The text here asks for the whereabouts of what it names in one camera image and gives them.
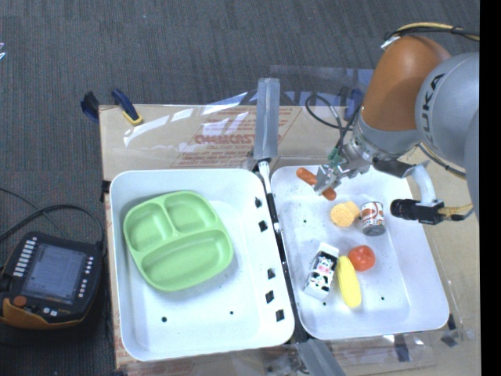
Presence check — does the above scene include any brown cardboard board red print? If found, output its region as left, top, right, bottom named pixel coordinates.
left=97, top=103, right=481, bottom=372

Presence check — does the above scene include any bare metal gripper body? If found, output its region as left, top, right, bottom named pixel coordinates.
left=327, top=136, right=377, bottom=179

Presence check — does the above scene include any black cylinder on white bracket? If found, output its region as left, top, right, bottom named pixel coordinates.
left=372, top=157, right=446, bottom=226

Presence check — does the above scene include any green divided plate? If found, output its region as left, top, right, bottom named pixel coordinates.
left=122, top=190, right=236, bottom=293

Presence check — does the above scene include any yellow round biscuit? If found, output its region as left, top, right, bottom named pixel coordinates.
left=330, top=200, right=362, bottom=228

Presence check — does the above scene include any orange sausage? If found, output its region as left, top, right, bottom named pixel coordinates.
left=295, top=166, right=338, bottom=202

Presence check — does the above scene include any red tomato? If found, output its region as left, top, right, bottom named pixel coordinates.
left=347, top=244, right=377, bottom=273

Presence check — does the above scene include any yellow corn cob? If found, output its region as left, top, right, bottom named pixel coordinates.
left=336, top=255, right=363, bottom=309

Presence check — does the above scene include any white cow print carton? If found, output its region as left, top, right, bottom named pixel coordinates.
left=302, top=241, right=341, bottom=301

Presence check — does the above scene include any white plastic tray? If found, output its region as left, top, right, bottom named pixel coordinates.
left=109, top=168, right=296, bottom=363
left=269, top=164, right=451, bottom=341

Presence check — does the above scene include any white and orange can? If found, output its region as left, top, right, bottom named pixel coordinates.
left=359, top=201, right=387, bottom=237

